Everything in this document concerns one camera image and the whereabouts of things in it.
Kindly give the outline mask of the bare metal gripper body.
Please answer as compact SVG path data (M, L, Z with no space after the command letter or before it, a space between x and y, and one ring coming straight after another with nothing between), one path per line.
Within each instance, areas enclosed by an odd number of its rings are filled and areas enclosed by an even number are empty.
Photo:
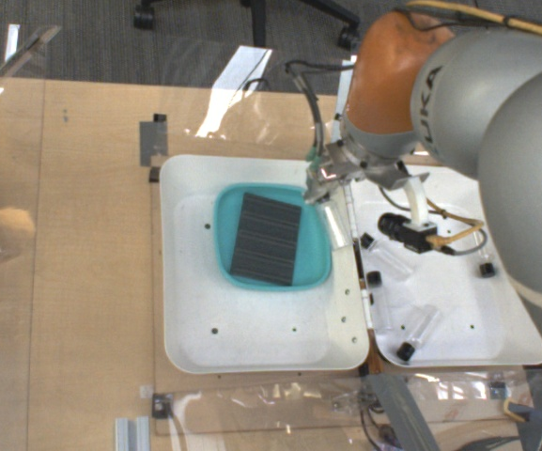
M307 192L332 192L361 180L393 191L403 189L413 179L425 182L429 177L428 172L412 175L401 160L380 157L348 139L312 146L306 161Z

